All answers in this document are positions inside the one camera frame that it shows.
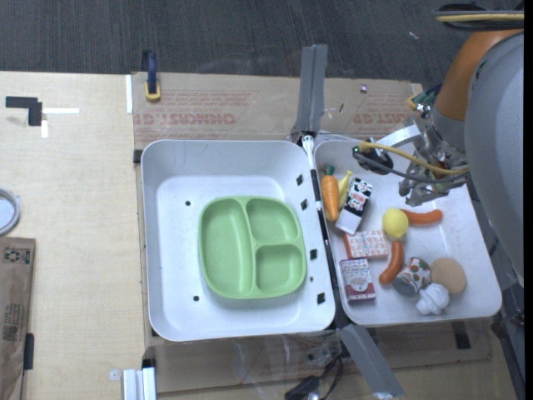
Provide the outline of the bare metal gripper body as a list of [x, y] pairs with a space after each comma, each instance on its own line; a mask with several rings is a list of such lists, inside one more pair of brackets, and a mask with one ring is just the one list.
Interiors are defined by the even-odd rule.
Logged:
[[417, 176], [420, 181], [411, 181], [416, 187], [424, 186], [432, 192], [448, 192], [462, 186], [469, 177], [464, 153], [449, 144], [436, 131], [433, 122], [420, 122], [421, 138], [414, 141], [414, 156], [421, 161], [447, 173], [432, 172], [418, 163], [409, 164], [409, 174]]

